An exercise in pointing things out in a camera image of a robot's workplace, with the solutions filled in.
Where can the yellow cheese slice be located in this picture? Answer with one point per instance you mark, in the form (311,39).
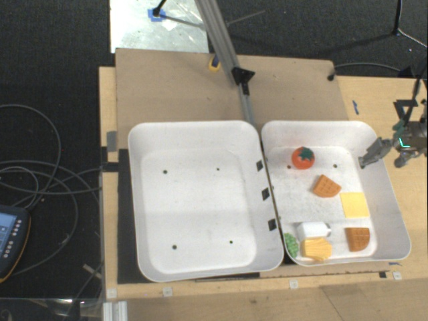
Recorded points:
(354,205)

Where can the orange waffle piece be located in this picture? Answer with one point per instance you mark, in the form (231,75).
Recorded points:
(326,187)

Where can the yellow fries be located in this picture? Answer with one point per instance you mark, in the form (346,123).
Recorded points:
(316,249)

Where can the green grapes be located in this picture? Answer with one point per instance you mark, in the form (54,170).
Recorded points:
(291,245)

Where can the brown cardboard board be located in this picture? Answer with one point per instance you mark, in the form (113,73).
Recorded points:
(174,85)

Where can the red tomato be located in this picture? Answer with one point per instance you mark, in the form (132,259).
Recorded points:
(303,159)

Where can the white plastic tray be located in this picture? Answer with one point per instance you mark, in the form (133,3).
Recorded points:
(301,206)
(197,206)

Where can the white bottle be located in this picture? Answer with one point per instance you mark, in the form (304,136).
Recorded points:
(312,230)

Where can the brown waffle piece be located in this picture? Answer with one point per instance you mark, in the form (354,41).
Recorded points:
(357,239)

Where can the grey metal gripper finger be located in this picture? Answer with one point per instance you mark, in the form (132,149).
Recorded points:
(405,159)
(375,152)

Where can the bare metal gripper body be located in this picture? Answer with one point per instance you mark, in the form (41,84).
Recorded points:
(417,136)

